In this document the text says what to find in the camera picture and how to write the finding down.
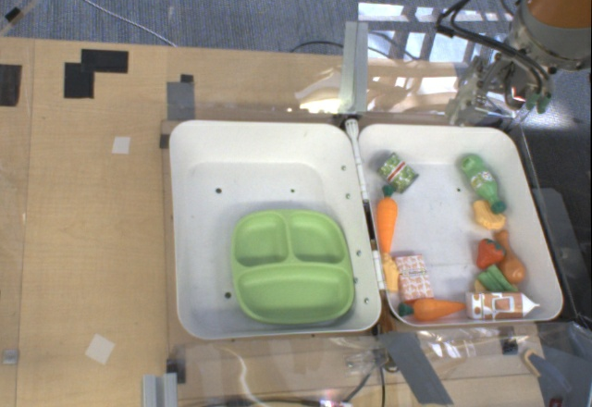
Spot white and brown bottle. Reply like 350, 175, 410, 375
464, 290, 542, 321

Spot yellow toy pasta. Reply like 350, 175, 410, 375
471, 200, 508, 232

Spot thin black and white rod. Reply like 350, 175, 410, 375
344, 117, 388, 291

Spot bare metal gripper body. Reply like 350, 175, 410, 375
478, 42, 554, 114

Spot green bottle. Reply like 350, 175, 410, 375
459, 153, 508, 215

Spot green toy beans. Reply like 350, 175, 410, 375
475, 264, 520, 294

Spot orange carrot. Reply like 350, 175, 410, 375
397, 297, 467, 323
376, 184, 400, 256

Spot orange patterned carton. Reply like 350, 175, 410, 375
393, 253, 436, 303

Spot pale wood board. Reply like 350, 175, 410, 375
165, 45, 546, 407

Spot red strawberry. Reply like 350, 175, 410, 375
475, 238, 507, 271

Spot green can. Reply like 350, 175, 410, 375
376, 152, 420, 193

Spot yellow toy fries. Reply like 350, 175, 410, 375
381, 252, 401, 294

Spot green divided plate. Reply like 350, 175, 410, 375
229, 209, 356, 326

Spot white plastic tray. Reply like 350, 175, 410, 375
168, 119, 383, 341
358, 123, 565, 328

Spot brown chicken drumstick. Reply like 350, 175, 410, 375
493, 228, 527, 286

